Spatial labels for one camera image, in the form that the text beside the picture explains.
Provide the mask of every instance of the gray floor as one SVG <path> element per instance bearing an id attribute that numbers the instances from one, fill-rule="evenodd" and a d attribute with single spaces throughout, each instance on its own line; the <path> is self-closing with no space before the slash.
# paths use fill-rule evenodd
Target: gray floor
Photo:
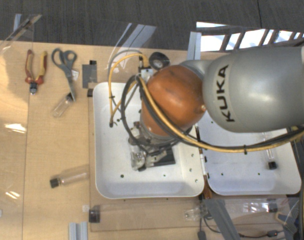
<path id="1" fill-rule="evenodd" d="M 304 32 L 304 0 L 0 0 L 0 40 L 16 13 L 42 14 L 35 41 L 52 43 L 113 46 L 129 22 L 166 49 L 186 49 L 196 21 Z"/>

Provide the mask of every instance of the pliers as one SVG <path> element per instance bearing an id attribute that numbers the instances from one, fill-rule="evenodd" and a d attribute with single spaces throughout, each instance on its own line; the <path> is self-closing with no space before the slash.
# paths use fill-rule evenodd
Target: pliers
<path id="1" fill-rule="evenodd" d="M 33 59 L 33 52 L 32 50 L 29 49 L 27 51 L 26 62 L 25 62 L 25 73 L 26 73 L 25 82 L 30 84 L 30 93 L 31 95 L 34 95 L 37 90 L 37 85 L 41 85 L 44 82 L 43 76 L 45 75 L 45 71 L 46 71 L 47 52 L 44 51 L 41 55 L 40 71 L 35 80 L 33 78 L 32 70 L 31 70 L 32 59 Z"/>

